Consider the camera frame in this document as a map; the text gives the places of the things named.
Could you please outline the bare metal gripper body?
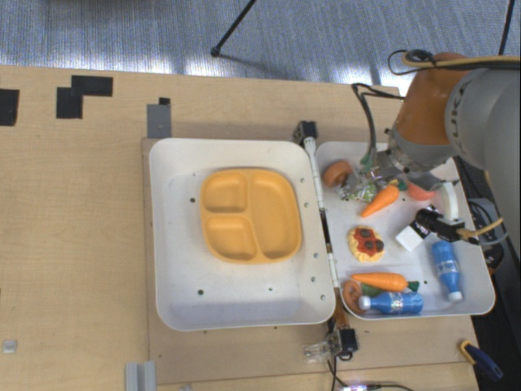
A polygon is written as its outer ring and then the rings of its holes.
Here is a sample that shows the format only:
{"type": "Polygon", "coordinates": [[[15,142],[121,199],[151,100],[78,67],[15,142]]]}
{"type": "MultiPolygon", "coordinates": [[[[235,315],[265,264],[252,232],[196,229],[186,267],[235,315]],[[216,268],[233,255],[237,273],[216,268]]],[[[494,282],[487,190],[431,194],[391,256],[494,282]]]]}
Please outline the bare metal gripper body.
{"type": "Polygon", "coordinates": [[[389,185],[396,182],[400,185],[405,180],[403,170],[397,168],[390,160],[387,151],[377,152],[375,149],[369,150],[360,161],[361,180],[370,184],[368,177],[378,175],[384,178],[389,185]]]}

